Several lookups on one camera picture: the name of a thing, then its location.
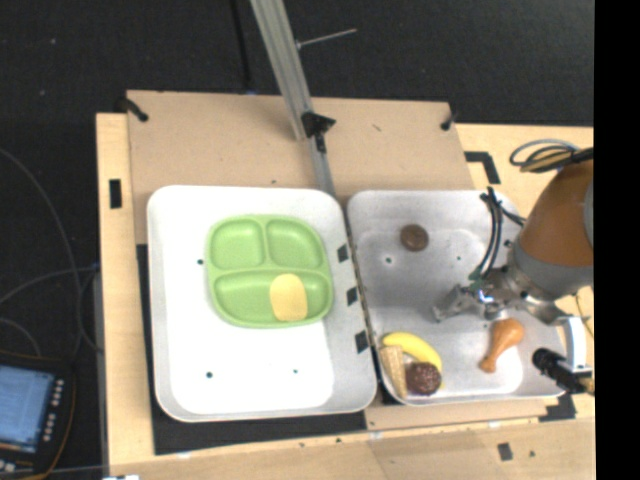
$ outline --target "electronic device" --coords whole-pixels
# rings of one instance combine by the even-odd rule
[[[0,351],[0,479],[42,479],[55,466],[75,404],[71,368]]]

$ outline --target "green plate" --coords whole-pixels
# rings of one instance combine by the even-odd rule
[[[244,215],[214,225],[205,253],[209,290],[216,310],[243,327],[278,328],[309,324],[333,305],[333,283],[318,233],[300,219]],[[270,289],[282,274],[304,285],[307,313],[295,321],[276,318]]]

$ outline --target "device screen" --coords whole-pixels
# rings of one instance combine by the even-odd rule
[[[35,453],[55,376],[0,365],[0,449]]]

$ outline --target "banana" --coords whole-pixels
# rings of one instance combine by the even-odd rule
[[[409,354],[421,363],[433,364],[442,373],[440,354],[419,336],[410,332],[397,331],[382,338],[385,347],[400,346],[405,354]]]

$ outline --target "brown round object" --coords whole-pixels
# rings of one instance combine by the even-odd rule
[[[442,383],[438,368],[431,363],[411,363],[407,367],[407,389],[419,395],[432,395]]]
[[[429,235],[422,226],[409,224],[402,228],[400,242],[410,251],[422,251],[429,243]]]

